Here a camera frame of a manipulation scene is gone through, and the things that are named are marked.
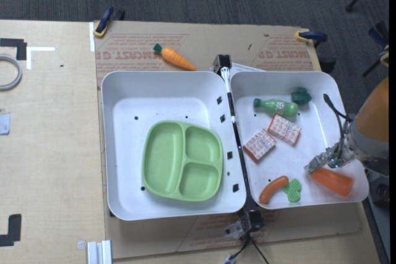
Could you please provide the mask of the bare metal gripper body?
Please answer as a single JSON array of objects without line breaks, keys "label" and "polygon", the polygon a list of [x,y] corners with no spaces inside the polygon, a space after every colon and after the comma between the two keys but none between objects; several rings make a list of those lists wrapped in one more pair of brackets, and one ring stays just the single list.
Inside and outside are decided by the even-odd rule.
[{"label": "bare metal gripper body", "polygon": [[359,148],[351,129],[338,142],[321,154],[321,167],[341,168],[352,160],[361,160],[363,151]]}]

